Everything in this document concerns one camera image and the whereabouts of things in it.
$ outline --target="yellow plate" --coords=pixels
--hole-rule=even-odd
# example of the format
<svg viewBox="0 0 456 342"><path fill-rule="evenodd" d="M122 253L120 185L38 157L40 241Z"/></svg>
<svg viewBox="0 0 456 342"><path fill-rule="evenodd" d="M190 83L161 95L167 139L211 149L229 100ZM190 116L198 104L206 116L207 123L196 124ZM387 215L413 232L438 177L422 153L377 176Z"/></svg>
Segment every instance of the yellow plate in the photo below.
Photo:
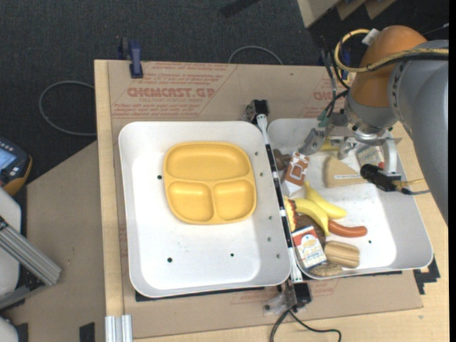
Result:
<svg viewBox="0 0 456 342"><path fill-rule="evenodd" d="M239 222L257 205L249 156L231 143L185 142L170 148L163 180L172 213L183 222Z"/></svg>

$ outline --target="toy banana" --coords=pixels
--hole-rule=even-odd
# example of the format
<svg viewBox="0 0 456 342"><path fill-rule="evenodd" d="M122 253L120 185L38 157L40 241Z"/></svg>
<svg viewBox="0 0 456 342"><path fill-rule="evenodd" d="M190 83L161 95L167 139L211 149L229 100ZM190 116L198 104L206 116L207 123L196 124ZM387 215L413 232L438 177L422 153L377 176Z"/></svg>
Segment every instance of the toy banana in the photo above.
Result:
<svg viewBox="0 0 456 342"><path fill-rule="evenodd" d="M320 226L320 228L322 228L325 235L329 235L328 215L315 202L304 198L297 198L289 201L294 203L297 213L310 216L310 218L312 218Z"/></svg>
<svg viewBox="0 0 456 342"><path fill-rule="evenodd" d="M324 199L315 189L313 189L309 181L304 182L304 187L306 188L306 199L317 204L324 212L328 215L330 219L340 219L344 218L347 215L347 211L337 207L334 204L331 204L326 199Z"/></svg>

